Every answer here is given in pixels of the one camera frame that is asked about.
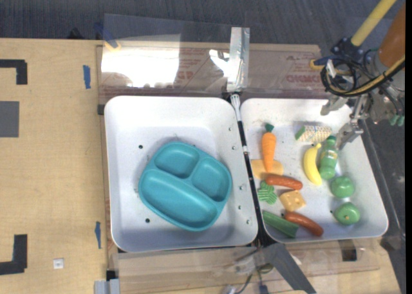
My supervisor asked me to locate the green plastic bottle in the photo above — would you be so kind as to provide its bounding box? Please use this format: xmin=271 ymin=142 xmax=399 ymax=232
xmin=318 ymin=135 xmax=340 ymax=181

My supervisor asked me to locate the yellow cheese wedge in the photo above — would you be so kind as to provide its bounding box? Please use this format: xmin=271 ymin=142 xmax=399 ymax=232
xmin=278 ymin=189 xmax=308 ymax=213

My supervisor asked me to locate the green ridged lettuce piece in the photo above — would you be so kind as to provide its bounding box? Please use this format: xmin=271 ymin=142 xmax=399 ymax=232
xmin=257 ymin=180 xmax=279 ymax=206

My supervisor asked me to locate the yellow corn cob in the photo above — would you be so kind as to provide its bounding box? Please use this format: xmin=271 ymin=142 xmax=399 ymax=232
xmin=294 ymin=124 xmax=333 ymax=143

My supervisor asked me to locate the green bell pepper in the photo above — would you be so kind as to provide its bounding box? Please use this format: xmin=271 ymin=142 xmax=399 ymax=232
xmin=329 ymin=174 xmax=356 ymax=199

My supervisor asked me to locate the orange-brown sausage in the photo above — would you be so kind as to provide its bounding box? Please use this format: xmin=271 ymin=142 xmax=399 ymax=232
xmin=283 ymin=210 xmax=324 ymax=237
xmin=265 ymin=174 xmax=304 ymax=191

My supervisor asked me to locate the pale yellow bread slice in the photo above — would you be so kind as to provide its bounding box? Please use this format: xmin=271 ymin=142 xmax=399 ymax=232
xmin=250 ymin=158 xmax=285 ymax=181

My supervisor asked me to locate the teal divided plate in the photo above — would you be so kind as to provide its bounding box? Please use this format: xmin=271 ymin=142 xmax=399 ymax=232
xmin=138 ymin=140 xmax=234 ymax=233

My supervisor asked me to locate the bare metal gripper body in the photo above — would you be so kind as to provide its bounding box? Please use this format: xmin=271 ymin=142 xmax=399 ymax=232
xmin=349 ymin=84 xmax=406 ymax=125

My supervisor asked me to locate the green apple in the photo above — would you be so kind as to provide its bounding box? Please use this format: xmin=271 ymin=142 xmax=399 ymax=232
xmin=332 ymin=201 xmax=362 ymax=226

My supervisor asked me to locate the yellow banana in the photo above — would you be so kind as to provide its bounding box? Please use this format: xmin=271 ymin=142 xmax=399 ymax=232
xmin=303 ymin=142 xmax=324 ymax=187

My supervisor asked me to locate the white plastic tray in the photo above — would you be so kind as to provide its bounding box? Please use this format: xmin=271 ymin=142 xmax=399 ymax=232
xmin=103 ymin=95 xmax=259 ymax=253
xmin=239 ymin=97 xmax=389 ymax=244

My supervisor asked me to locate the green cucumber stick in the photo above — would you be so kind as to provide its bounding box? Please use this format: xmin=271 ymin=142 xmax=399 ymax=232
xmin=261 ymin=210 xmax=300 ymax=239

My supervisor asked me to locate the orange carrot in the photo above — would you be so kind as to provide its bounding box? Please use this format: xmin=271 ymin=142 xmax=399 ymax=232
xmin=261 ymin=122 xmax=278 ymax=174

